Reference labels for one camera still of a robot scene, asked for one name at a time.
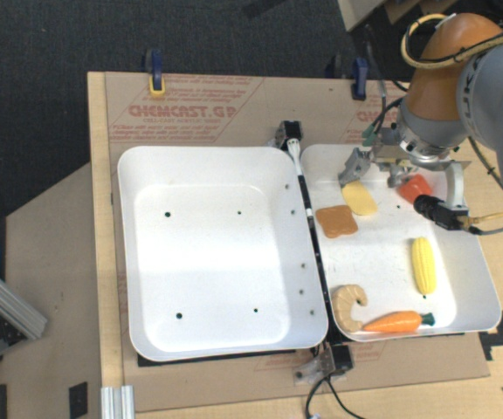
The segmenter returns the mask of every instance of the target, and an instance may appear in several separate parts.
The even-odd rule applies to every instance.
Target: white plastic container
[[[313,145],[304,150],[301,164],[314,211],[345,204],[337,175],[355,146]],[[445,199],[444,172],[417,171]],[[342,285],[361,286],[367,306],[353,306],[352,317],[367,323],[402,310],[432,313],[436,324],[414,333],[341,332],[351,340],[485,331],[497,326],[500,302],[477,237],[464,231],[447,231],[416,213],[395,189],[387,186],[389,173],[372,165],[361,182],[376,201],[370,216],[356,216],[358,231],[329,239],[316,221],[327,287],[332,293]],[[424,297],[413,275],[410,246],[416,237],[427,237],[436,260],[438,286]]]
[[[176,361],[314,347],[327,333],[307,217],[275,148],[136,147],[118,164],[129,332]]]

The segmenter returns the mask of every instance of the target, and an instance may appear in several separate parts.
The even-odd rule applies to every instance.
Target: yellow cable
[[[407,52],[407,38],[412,36],[412,34],[422,25],[430,20],[444,20],[447,18],[444,14],[429,14],[428,16],[423,16],[417,19],[414,23],[412,23],[404,34],[403,39],[401,40],[401,55],[403,56],[404,61],[414,68],[424,68],[426,70],[436,70],[438,68],[444,68],[446,66],[454,65],[459,62],[464,61],[465,59],[474,56],[480,52],[485,50],[489,50],[494,46],[503,44],[503,34],[499,36],[489,38],[488,40],[481,42],[479,44],[470,46],[463,50],[460,50],[453,58],[448,58],[444,60],[440,60],[438,62],[421,62],[418,61],[409,55]]]

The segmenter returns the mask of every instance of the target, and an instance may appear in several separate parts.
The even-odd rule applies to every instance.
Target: orange carrot
[[[375,319],[364,325],[364,331],[369,332],[413,332],[421,324],[434,326],[434,316],[431,313],[421,315],[415,311],[394,312]]]

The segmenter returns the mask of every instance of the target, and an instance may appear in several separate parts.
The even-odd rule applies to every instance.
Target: black floor
[[[386,79],[412,74],[398,45],[417,11],[365,22]],[[503,23],[503,0],[448,10],[463,11]],[[87,72],[140,71],[158,47],[165,72],[319,78],[362,54],[365,24],[347,33],[336,0],[0,0],[1,212],[89,162]]]

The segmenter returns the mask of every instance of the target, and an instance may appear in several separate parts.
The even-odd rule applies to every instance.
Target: wooden table
[[[104,72],[88,73],[90,135],[93,171],[93,200],[98,278],[98,305],[100,316],[100,364],[104,387],[124,385],[121,354],[121,330],[117,295],[116,262],[114,248],[114,220],[110,201],[111,174],[108,149],[107,92]],[[293,88],[295,81],[286,85],[295,93],[307,92],[304,81]],[[503,210],[503,193],[492,178],[477,163],[469,148],[462,148],[459,160],[475,164],[465,173],[465,197],[472,213],[488,214],[490,210]],[[503,308],[503,233],[480,240],[490,271],[493,275]],[[490,377],[475,380],[431,383],[420,386],[380,388],[347,392],[342,396],[349,409],[367,417],[503,417],[503,347],[493,349],[489,362]],[[269,401],[240,402],[226,405],[172,409],[139,414],[150,418],[301,418],[304,417],[304,397],[291,397]],[[323,418],[344,417],[331,395],[314,397],[311,410]]]

